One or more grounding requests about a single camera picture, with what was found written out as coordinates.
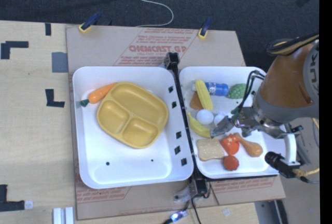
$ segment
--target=cardboard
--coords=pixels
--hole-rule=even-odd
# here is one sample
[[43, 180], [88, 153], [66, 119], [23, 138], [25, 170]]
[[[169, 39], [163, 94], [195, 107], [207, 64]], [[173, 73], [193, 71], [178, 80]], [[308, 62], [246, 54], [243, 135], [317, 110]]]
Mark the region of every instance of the cardboard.
[[[93, 26], [81, 33], [77, 25], [66, 28], [68, 73], [72, 109], [77, 219], [175, 211], [184, 204], [173, 194], [187, 181], [95, 190], [83, 184], [78, 172], [72, 75], [83, 66], [162, 66], [168, 52], [178, 52], [179, 71], [188, 66], [245, 66], [234, 31]], [[279, 176], [235, 179], [211, 183], [212, 195], [197, 207], [227, 205], [285, 197]]]

